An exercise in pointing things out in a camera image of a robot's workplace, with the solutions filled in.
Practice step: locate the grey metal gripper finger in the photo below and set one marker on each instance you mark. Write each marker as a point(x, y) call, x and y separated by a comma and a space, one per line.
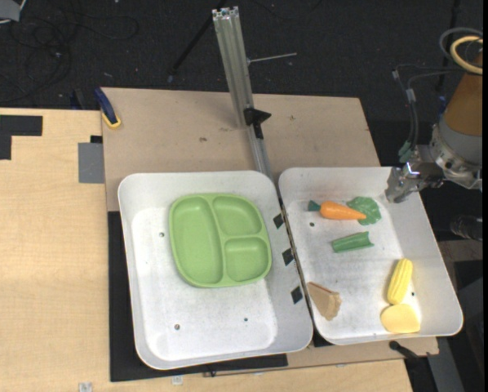
point(393, 186)
point(409, 189)

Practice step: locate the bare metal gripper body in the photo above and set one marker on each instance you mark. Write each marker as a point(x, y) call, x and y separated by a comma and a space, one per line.
point(452, 167)

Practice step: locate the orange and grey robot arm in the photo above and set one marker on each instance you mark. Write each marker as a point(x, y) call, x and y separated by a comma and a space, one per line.
point(466, 100)

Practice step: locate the green lettuce leaf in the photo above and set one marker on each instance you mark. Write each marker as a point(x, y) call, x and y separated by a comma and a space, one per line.
point(370, 206)

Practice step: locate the orange carrot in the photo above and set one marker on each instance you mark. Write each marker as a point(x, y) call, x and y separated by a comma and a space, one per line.
point(342, 211)

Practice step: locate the green celery piece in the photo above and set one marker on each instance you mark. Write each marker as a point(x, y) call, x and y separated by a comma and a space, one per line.
point(350, 243)

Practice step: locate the yellow corn cob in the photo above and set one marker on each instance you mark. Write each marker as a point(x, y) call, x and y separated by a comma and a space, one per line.
point(400, 282)

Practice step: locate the white plastic tray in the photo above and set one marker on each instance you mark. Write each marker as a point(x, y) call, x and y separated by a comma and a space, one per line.
point(211, 325)
point(358, 276)

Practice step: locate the pale yellow potato slice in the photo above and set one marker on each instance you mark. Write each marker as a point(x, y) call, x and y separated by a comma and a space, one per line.
point(400, 320)

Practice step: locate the brown bread wedge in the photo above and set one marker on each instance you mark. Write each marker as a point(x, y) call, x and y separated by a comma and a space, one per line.
point(325, 302)

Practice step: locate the green divided plate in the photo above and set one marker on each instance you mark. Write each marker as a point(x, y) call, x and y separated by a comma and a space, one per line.
point(203, 239)

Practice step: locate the brown cardboard board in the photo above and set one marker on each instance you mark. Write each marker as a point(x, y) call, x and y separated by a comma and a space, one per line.
point(187, 137)

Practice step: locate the black cylinder on white bracket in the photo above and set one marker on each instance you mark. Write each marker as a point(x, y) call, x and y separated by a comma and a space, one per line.
point(467, 227)

